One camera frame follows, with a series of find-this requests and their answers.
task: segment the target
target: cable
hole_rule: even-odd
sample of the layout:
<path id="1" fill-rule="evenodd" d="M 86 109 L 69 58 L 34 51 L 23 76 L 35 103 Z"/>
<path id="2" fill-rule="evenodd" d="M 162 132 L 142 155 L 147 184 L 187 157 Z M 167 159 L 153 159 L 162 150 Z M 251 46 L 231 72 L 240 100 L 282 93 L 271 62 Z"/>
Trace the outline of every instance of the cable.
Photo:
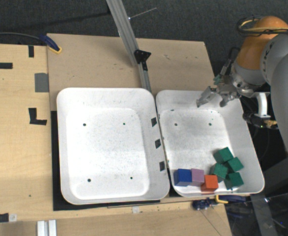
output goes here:
<path id="1" fill-rule="evenodd" d="M 244 28 L 246 24 L 253 23 L 262 18 L 263 16 L 252 16 L 240 19 L 237 22 L 236 29 L 242 36 L 252 36 L 252 37 L 259 37 L 262 34 L 288 34 L 288 28 L 277 28 L 277 27 Z"/>
<path id="2" fill-rule="evenodd" d="M 233 50 L 237 50 L 239 52 L 240 48 L 236 47 L 236 46 L 231 47 L 231 49 L 229 50 L 229 54 L 228 54 L 229 59 L 231 59 L 231 55 L 232 55 Z"/>
<path id="3" fill-rule="evenodd" d="M 267 129 L 267 144 L 266 144 L 266 148 L 265 148 L 265 151 L 264 151 L 263 155 L 259 158 L 259 162 L 261 162 L 262 159 L 265 157 L 265 155 L 266 155 L 266 153 L 267 153 L 267 151 L 269 149 L 269 146 L 270 146 L 270 140 L 271 140 L 270 139 L 270 130 Z"/>
<path id="4" fill-rule="evenodd" d="M 16 32 L 0 32 L 0 35 L 17 35 L 17 36 L 23 36 L 23 37 L 30 37 L 36 40 L 39 40 L 40 42 L 41 39 L 39 37 L 36 36 L 32 36 L 32 35 L 28 35 L 28 34 L 23 34 L 23 33 L 16 33 Z"/>
<path id="5" fill-rule="evenodd" d="M 250 106 L 250 104 L 246 101 L 246 100 L 244 100 L 244 99 L 246 99 L 246 98 L 244 98 L 244 97 L 240 97 L 240 101 L 241 101 L 241 103 L 243 103 L 251 112 L 253 112 L 253 109 L 252 109 L 252 107 Z M 254 134 L 253 135 L 251 135 L 251 137 L 252 137 L 252 141 L 253 141 L 253 139 L 257 136 L 257 134 L 258 134 L 258 132 L 259 132 L 259 128 L 257 128 L 255 125 L 252 125 L 251 123 L 248 123 L 249 124 L 249 130 L 250 130 L 250 127 L 253 127 L 254 128 Z"/>

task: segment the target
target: toy block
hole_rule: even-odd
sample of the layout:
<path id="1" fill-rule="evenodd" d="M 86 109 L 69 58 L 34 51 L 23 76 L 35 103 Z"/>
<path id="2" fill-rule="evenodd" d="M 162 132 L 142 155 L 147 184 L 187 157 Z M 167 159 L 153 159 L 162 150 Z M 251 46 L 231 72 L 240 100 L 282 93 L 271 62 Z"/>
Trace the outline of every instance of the toy block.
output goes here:
<path id="1" fill-rule="evenodd" d="M 201 186 L 204 184 L 204 170 L 191 169 L 192 174 L 192 186 Z"/>
<path id="2" fill-rule="evenodd" d="M 243 165 L 238 157 L 234 157 L 233 159 L 227 161 L 224 166 L 228 168 L 229 172 L 237 172 L 243 168 Z"/>
<path id="3" fill-rule="evenodd" d="M 228 168 L 219 163 L 214 164 L 209 170 L 210 175 L 217 176 L 219 183 L 226 178 L 227 173 L 228 173 Z"/>
<path id="4" fill-rule="evenodd" d="M 233 155 L 228 147 L 220 149 L 216 153 L 214 153 L 214 158 L 217 163 L 223 164 L 231 159 L 233 159 Z"/>
<path id="5" fill-rule="evenodd" d="M 229 173 L 224 180 L 227 190 L 232 189 L 233 187 L 239 187 L 243 185 L 243 180 L 239 172 Z"/>
<path id="6" fill-rule="evenodd" d="M 191 170 L 178 169 L 173 174 L 174 184 L 176 186 L 188 186 L 192 182 Z"/>
<path id="7" fill-rule="evenodd" d="M 216 175 L 204 175 L 204 184 L 201 185 L 202 192 L 214 192 L 218 188 Z"/>

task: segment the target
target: black clamp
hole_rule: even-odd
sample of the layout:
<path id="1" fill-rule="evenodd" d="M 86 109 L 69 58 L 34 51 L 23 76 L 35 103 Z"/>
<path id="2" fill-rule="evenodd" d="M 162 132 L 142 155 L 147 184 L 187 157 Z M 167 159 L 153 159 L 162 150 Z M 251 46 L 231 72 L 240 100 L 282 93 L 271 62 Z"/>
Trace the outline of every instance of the black clamp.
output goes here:
<path id="1" fill-rule="evenodd" d="M 145 51 L 141 51 L 141 50 L 135 50 L 135 52 L 134 52 L 134 56 L 135 56 L 136 62 L 138 64 L 142 63 L 144 71 L 147 71 L 146 60 L 149 58 L 150 55 L 151 55 L 151 53 L 145 52 Z"/>

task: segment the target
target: metal rod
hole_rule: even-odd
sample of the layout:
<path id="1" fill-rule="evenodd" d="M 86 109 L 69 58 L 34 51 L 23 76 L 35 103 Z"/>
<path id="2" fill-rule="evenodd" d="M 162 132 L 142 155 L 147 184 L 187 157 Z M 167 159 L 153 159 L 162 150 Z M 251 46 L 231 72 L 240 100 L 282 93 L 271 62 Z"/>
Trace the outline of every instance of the metal rod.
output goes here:
<path id="1" fill-rule="evenodd" d="M 131 20 L 132 18 L 141 16 L 141 15 L 143 15 L 143 14 L 145 14 L 145 13 L 148 13 L 148 12 L 153 11 L 153 10 L 156 10 L 156 9 L 157 9 L 157 8 L 155 7 L 155 8 L 152 8 L 152 9 L 150 9 L 150 10 L 146 10 L 146 11 L 141 12 L 141 13 L 139 13 L 139 14 L 136 14 L 136 15 L 134 15 L 134 16 L 132 16 L 132 17 L 128 17 L 128 19 Z"/>
<path id="2" fill-rule="evenodd" d="M 142 64 L 136 62 L 134 52 L 139 49 L 135 35 L 133 33 L 129 18 L 125 12 L 122 0 L 106 0 L 110 9 L 111 15 L 114 18 L 115 25 L 118 28 L 118 32 L 124 46 L 129 54 L 129 58 L 133 66 L 139 68 L 140 80 L 142 87 L 148 91 L 151 91 L 148 72 L 143 70 Z"/>

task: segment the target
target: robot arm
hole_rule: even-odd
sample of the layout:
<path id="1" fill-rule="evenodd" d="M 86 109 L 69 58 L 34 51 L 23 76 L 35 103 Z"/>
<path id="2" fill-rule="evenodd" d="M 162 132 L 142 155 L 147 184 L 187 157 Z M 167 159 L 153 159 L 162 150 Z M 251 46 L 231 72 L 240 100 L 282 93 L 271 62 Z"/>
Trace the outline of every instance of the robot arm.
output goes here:
<path id="1" fill-rule="evenodd" d="M 250 29 L 246 23 L 255 22 Z M 216 88 L 208 87 L 197 100 L 197 106 L 210 101 L 216 94 L 222 97 L 224 107 L 233 99 L 256 97 L 259 112 L 244 114 L 244 119 L 259 127 L 271 128 L 277 124 L 288 151 L 288 25 L 273 16 L 252 17 L 238 22 L 238 31 L 245 38 L 234 62 L 226 62 L 221 73 L 214 78 Z M 226 75 L 231 64 L 231 72 Z M 270 92 L 259 92 L 268 83 Z M 271 94 L 276 121 L 267 115 L 266 96 Z"/>

